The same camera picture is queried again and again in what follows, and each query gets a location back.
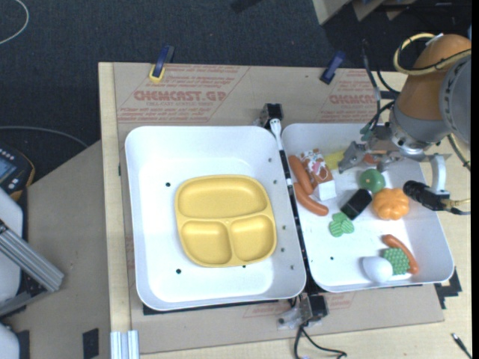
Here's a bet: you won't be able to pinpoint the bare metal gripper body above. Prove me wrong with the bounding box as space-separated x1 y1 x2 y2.
367 123 428 162

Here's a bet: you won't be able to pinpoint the yellow toy food piece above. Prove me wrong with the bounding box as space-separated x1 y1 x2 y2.
324 150 347 171

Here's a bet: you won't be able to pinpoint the green round toy vegetable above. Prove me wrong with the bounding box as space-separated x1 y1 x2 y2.
359 168 386 194

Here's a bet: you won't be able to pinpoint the white and orange carton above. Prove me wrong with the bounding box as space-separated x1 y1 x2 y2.
299 148 338 202

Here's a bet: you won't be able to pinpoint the orange toy pumpkin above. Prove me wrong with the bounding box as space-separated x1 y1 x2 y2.
371 187 410 221

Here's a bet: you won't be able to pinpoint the black small can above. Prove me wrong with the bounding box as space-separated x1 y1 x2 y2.
340 188 373 221

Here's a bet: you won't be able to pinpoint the orange toy sausage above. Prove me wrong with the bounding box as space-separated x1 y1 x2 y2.
287 155 314 197
381 233 420 275
293 182 330 217

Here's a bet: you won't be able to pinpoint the thin black and white rod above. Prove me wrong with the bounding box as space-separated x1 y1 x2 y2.
269 119 312 295

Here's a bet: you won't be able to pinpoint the green striped toy leaves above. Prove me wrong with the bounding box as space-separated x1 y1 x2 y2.
329 212 356 238

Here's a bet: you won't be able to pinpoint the white plastic tray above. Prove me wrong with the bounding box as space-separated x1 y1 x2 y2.
280 122 455 293
124 125 308 311

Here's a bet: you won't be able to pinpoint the green toy grapes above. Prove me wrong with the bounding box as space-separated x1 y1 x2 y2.
382 247 411 275

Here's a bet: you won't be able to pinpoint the white toy egg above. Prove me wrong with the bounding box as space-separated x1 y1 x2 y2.
361 256 394 284

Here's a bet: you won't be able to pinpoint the yellow divided plate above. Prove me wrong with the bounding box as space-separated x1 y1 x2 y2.
174 174 278 269

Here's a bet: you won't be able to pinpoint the brown cardboard board, red print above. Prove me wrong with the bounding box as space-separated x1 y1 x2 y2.
112 62 446 355

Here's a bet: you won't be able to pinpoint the black cylinder on white bracket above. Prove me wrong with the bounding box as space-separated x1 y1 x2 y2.
403 153 452 212

